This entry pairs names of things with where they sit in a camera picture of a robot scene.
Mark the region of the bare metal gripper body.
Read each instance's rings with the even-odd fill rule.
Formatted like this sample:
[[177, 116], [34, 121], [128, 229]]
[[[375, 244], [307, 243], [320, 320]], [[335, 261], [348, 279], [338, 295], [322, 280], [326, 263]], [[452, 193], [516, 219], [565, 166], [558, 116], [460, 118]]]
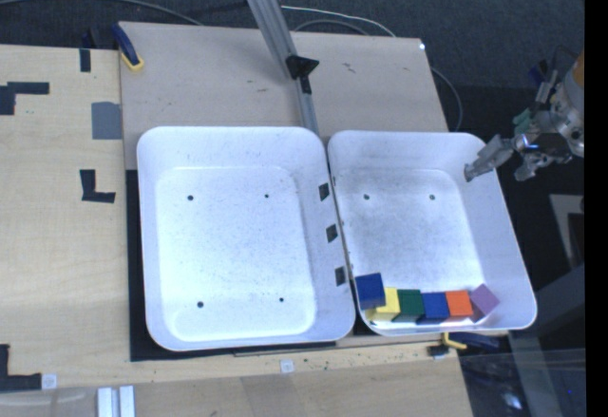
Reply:
[[584, 128], [577, 116], [525, 109], [513, 118], [514, 144], [533, 164], [568, 163], [584, 158]]

